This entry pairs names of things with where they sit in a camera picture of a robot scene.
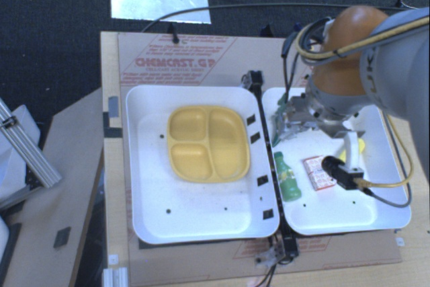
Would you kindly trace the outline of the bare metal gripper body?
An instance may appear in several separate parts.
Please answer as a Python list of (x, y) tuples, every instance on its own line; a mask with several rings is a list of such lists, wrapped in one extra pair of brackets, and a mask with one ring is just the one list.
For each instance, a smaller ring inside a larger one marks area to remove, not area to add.
[(343, 125), (357, 112), (355, 96), (302, 94), (292, 97), (283, 114), (283, 137), (294, 138), (307, 130), (321, 130), (341, 138), (349, 130)]

